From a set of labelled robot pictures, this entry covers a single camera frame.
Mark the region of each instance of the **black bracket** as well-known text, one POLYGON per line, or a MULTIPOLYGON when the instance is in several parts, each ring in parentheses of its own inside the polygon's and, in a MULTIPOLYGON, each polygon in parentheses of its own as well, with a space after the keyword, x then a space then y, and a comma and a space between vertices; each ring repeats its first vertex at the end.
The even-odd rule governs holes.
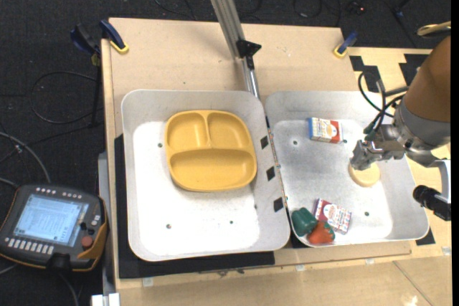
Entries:
POLYGON ((255 65, 253 64, 253 55, 261 49, 261 45, 244 39, 239 39, 236 41, 236 47, 239 55, 247 60, 247 67, 250 70, 254 70, 255 65))

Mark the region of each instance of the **divided yellow plate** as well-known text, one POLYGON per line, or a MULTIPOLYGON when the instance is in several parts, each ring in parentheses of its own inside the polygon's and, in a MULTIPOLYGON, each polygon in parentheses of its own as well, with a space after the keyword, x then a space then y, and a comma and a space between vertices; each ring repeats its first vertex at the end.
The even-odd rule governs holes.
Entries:
POLYGON ((166 157, 175 184, 190 191, 242 188, 257 173, 245 123, 225 111, 192 110, 169 118, 166 157))

